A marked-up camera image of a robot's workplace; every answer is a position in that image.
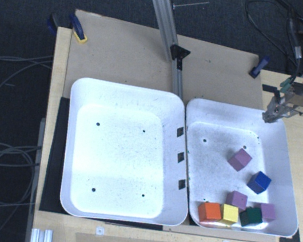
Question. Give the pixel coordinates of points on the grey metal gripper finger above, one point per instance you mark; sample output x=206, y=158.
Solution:
x=270, y=111
x=285, y=112

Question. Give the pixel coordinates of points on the purple cube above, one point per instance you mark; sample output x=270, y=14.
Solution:
x=268, y=212
x=237, y=198
x=240, y=159

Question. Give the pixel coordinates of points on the blue cube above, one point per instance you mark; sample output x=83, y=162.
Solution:
x=259, y=182

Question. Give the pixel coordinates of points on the white plastic tray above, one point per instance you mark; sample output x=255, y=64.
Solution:
x=119, y=155
x=212, y=171

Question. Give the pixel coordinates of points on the green cube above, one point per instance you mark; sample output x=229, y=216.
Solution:
x=251, y=217

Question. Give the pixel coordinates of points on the yellow cube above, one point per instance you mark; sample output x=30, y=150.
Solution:
x=230, y=213

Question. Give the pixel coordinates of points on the orange cube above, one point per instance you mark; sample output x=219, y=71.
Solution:
x=210, y=212

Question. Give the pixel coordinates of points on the thin grey metal rod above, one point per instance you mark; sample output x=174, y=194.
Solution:
x=189, y=5

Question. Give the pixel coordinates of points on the brown cardboard board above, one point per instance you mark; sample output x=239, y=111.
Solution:
x=127, y=58

